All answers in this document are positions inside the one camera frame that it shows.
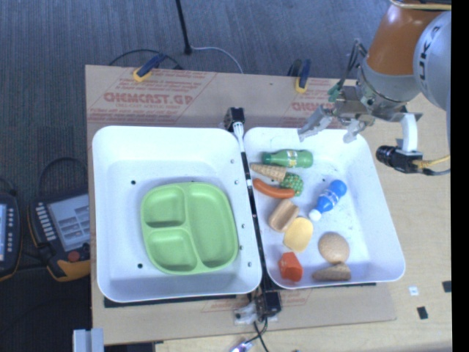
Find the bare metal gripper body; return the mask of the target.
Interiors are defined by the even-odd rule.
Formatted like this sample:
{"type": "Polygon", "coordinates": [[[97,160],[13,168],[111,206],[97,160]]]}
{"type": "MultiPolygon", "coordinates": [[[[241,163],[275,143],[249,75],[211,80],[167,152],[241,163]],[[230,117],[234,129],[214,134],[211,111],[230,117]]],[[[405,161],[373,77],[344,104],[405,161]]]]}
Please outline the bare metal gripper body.
{"type": "Polygon", "coordinates": [[[331,88],[333,116],[345,125],[353,120],[372,125],[375,120],[398,122],[407,113],[406,105],[420,92],[398,89],[396,98],[383,95],[367,85],[345,86],[334,85],[331,88]]]}

